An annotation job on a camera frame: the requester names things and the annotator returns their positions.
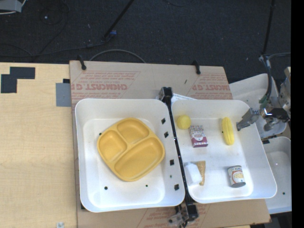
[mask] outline small box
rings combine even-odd
[[[191,125],[189,134],[193,147],[206,147],[208,145],[207,137],[202,125]]]

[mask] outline yellow plastic plate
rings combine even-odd
[[[136,181],[147,175],[165,156],[157,135],[132,117],[106,129],[97,140],[97,149],[112,172],[124,181]]]

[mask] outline wooden surface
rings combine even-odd
[[[0,94],[0,227],[77,227],[71,107],[56,106],[56,83],[69,65],[0,63],[35,67],[18,79],[17,93]]]

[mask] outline black clip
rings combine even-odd
[[[196,60],[194,60],[192,63],[191,63],[191,65],[194,65],[195,66],[195,68],[196,68],[196,73],[198,74],[198,75],[200,75],[200,66],[199,66],[199,64],[198,64],[198,62],[196,61]]]
[[[77,60],[80,61],[80,63],[81,63],[81,69],[86,70],[86,65],[85,65],[84,60],[81,55],[77,55]]]

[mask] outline yellow corn toy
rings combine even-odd
[[[226,144],[232,145],[234,143],[234,134],[231,120],[229,117],[224,117],[222,120],[222,129]]]

